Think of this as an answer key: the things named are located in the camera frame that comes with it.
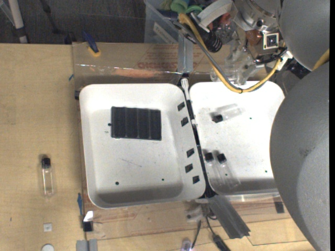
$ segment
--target glass vial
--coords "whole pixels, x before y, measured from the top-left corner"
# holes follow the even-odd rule
[[[52,182],[52,167],[50,158],[43,158],[42,161],[44,195],[51,196],[54,193]]]

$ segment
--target wooden table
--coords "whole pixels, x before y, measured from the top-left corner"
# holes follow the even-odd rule
[[[110,51],[115,54],[111,62],[119,67],[143,66],[145,54],[153,49],[146,44],[110,44]],[[0,44],[1,251],[40,250],[47,243],[56,251],[75,250],[77,240],[97,237],[83,232],[77,203],[83,186],[72,74],[70,45]],[[55,175],[56,194],[50,199],[41,193],[42,154],[51,158]],[[146,235],[116,235],[115,231],[132,226],[127,219],[105,222],[105,231],[111,236],[98,241],[98,250],[180,250],[184,238],[193,240],[195,225],[179,229],[171,226],[167,231],[163,221],[181,215],[182,205],[147,206],[151,211],[143,207],[142,218],[146,222],[138,224],[149,231]],[[213,222],[214,230],[227,239],[232,251],[314,250],[288,213],[277,214],[272,203],[234,205],[251,229],[250,236],[228,239]],[[159,213],[160,218],[155,219],[154,214]],[[44,232],[45,223],[52,223],[52,231]],[[205,226],[194,250],[216,250]]]

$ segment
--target white sticker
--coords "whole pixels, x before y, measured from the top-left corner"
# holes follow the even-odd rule
[[[43,228],[44,228],[44,232],[51,232],[52,231],[52,223],[44,223]]]
[[[167,31],[165,31],[161,26],[159,26],[157,24],[157,22],[155,22],[155,24],[153,25],[153,31],[160,38],[162,38],[165,43],[168,43],[168,44],[177,44],[177,41],[171,35],[169,35],[169,33]]]

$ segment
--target yellow cable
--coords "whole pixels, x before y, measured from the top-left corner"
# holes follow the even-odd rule
[[[319,60],[315,63],[313,67],[313,71],[316,70],[321,65],[325,64],[327,61],[329,61],[329,49],[326,50],[326,52],[319,58]]]
[[[194,23],[191,21],[191,19],[184,13],[180,13],[178,16],[178,20],[181,24],[187,24],[192,32],[194,33],[195,37],[198,39],[198,41],[201,43],[201,45],[207,49],[207,47],[205,46],[205,43],[203,41],[203,39],[201,38],[197,28],[195,27]],[[280,63],[280,59],[277,60],[277,62],[275,63],[273,69],[271,70],[271,72],[261,81],[259,81],[257,84],[246,88],[246,89],[242,89],[242,88],[236,88],[233,87],[231,85],[229,85],[229,83],[227,82],[227,80],[220,74],[220,72],[218,71],[218,69],[214,66],[214,64],[212,63],[212,61],[209,59],[209,57],[206,56],[206,58],[208,59],[209,64],[213,67],[214,72],[216,73],[216,75],[219,77],[219,79],[224,83],[224,85],[231,91],[236,92],[236,93],[245,93],[245,92],[251,92],[253,90],[255,90],[256,88],[258,88],[260,85],[262,85],[263,83],[265,83],[267,80],[269,80],[269,78],[276,72],[279,63]]]

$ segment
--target white round object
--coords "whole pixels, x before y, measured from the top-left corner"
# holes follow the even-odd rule
[[[51,244],[43,245],[41,251],[54,251],[54,248]]]

